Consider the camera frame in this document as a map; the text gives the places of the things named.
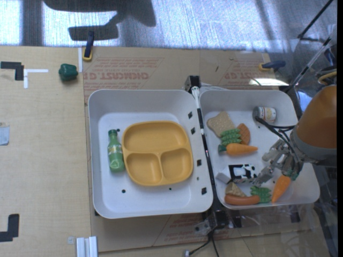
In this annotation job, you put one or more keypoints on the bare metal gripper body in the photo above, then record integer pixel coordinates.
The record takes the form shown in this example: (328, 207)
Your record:
(288, 158)

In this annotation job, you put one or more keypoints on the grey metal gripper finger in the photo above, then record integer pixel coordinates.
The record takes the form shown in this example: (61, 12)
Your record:
(270, 154)
(264, 176)

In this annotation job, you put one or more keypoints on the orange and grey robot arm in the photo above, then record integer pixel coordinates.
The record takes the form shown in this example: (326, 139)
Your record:
(319, 122)

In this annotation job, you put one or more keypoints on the white plastic tray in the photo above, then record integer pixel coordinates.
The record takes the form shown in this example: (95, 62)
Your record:
(268, 140)
(150, 199)

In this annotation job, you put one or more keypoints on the green pea pods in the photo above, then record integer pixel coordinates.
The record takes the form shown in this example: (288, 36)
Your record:
(230, 136)
(262, 194)

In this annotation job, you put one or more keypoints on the orange carrot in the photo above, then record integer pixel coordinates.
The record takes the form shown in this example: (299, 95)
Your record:
(280, 187)
(239, 149)

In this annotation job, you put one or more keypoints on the black and white milk carton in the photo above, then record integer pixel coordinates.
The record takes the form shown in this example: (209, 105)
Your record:
(242, 173)

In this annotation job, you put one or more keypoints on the orange-brown waffle biscuit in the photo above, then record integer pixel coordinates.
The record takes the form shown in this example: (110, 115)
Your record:
(244, 134)

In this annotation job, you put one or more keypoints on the orange-red sausage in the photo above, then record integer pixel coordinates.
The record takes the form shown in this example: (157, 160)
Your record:
(241, 200)

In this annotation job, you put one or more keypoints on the yellow pizza slice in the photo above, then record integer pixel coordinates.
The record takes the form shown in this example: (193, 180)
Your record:
(233, 190)

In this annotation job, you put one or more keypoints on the small white and yellow can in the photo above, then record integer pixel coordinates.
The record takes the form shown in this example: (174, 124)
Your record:
(266, 114)

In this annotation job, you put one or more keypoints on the tan bread slice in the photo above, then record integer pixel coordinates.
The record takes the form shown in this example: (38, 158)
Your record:
(219, 122)

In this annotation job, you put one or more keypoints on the thin black and white rod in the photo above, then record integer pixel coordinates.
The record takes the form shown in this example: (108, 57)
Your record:
(199, 116)

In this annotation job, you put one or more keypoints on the yellow divided plate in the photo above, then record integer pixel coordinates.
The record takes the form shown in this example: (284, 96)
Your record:
(158, 135)

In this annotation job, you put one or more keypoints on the brown cardboard board red print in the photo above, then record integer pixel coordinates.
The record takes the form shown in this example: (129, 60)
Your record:
(160, 71)

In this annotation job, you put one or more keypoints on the green plastic bottle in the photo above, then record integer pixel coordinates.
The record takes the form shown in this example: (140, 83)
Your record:
(115, 154)

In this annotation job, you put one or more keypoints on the green bell pepper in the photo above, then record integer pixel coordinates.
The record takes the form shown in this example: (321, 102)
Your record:
(68, 72)

